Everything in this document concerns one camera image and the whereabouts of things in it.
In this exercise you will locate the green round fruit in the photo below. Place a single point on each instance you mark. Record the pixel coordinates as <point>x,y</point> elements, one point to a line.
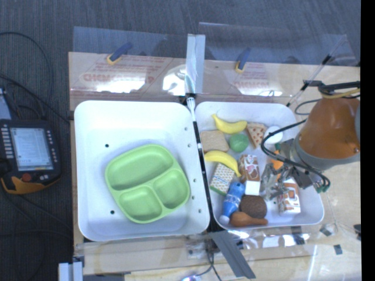
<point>238,143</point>

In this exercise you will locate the tan bread slice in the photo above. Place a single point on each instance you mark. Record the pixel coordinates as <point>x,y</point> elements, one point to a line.
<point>214,141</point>

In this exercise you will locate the white plastic tray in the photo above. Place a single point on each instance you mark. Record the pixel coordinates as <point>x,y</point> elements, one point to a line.
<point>310,206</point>
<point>96,168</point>

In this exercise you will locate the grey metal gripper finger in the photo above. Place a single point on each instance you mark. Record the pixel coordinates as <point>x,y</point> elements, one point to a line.
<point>268,178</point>
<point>281,189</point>

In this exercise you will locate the white cube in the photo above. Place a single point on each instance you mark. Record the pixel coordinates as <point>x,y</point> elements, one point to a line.
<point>252,188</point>

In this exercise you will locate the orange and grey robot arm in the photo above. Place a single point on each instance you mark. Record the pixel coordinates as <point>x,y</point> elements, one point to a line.
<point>331,127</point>

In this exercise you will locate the orange and white carton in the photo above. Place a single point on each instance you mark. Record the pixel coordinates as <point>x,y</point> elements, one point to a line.
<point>290,200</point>

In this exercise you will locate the brown cardboard board, red print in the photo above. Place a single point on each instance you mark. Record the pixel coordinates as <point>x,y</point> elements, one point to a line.
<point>164,69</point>

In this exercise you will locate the brown chicken drumstick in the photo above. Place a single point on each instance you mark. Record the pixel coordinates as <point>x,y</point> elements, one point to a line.
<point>246,219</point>

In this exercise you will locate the pizza slice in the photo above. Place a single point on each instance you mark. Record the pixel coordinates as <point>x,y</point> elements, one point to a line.
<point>255,135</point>

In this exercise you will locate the white egg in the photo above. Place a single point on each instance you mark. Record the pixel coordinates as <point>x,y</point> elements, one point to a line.
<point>274,137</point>

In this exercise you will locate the yellow and white packet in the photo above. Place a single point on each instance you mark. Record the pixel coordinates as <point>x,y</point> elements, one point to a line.
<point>222,179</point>

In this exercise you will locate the green divided plate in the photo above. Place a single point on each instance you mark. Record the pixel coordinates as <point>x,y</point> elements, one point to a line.
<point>146,183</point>

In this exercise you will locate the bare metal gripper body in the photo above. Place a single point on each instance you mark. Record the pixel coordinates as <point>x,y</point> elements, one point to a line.
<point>301,178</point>

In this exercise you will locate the yellow banana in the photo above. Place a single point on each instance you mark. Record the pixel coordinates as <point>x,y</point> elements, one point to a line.
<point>222,157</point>
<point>230,126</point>

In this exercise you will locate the orange carrot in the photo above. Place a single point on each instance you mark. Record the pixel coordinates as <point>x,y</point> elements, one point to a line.
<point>276,165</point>

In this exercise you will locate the blue bottle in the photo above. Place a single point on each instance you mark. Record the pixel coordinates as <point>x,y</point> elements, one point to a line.
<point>233,199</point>

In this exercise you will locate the brown and white carton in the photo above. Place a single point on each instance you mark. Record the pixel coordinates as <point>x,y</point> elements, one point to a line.
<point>249,168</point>

